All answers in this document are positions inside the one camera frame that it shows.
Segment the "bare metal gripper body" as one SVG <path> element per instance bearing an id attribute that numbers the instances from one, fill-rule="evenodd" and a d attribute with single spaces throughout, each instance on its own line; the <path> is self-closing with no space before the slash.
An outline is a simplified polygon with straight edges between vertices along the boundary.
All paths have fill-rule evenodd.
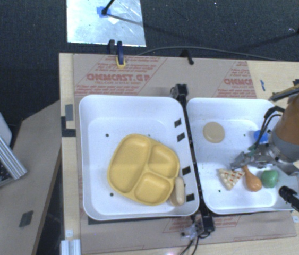
<path id="1" fill-rule="evenodd" d="M 299 168 L 294 165 L 295 160 L 291 160 L 282 154 L 273 143 L 259 144 L 253 151 L 252 159 L 266 160 L 268 164 L 278 167 L 287 175 L 299 174 Z"/>

